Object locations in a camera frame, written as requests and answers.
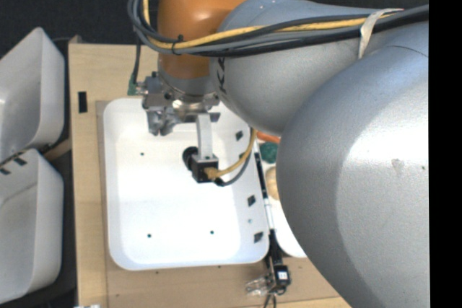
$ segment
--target wooden table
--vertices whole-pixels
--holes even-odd
[[[266,271],[263,262],[133,272],[118,267],[109,256],[96,102],[126,97],[134,58],[132,45],[69,44],[78,304],[100,304],[102,308],[260,307],[264,298],[246,296],[244,285]],[[156,60],[153,50],[142,48],[139,79],[156,69]],[[349,307],[307,258],[284,261],[293,282],[278,298],[279,307]]]

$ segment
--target teal object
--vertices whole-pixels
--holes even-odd
[[[263,161],[269,164],[276,163],[278,144],[264,143],[260,145],[260,154]]]

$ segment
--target beige round object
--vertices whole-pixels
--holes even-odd
[[[265,180],[269,196],[278,201],[279,193],[277,192],[276,166],[273,166],[266,171]]]

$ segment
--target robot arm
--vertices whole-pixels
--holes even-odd
[[[160,53],[141,84],[151,132],[217,119],[222,101],[281,136],[284,212],[333,287],[353,307],[429,306],[428,7],[385,12],[368,33],[373,9],[160,0],[156,31],[148,3],[128,10]]]

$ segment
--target white plate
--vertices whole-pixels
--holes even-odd
[[[0,304],[53,283],[61,268],[63,180],[31,149],[0,171]]]
[[[224,105],[212,111],[222,113],[212,123],[213,151],[226,168],[245,151],[249,129]],[[197,146],[196,124],[153,136],[139,99],[112,101],[103,127],[109,250],[118,265],[144,270],[264,258],[269,228],[255,161],[229,187],[197,183],[182,160],[184,149]]]
[[[0,60],[0,162],[58,140],[64,126],[64,58],[41,28]]]

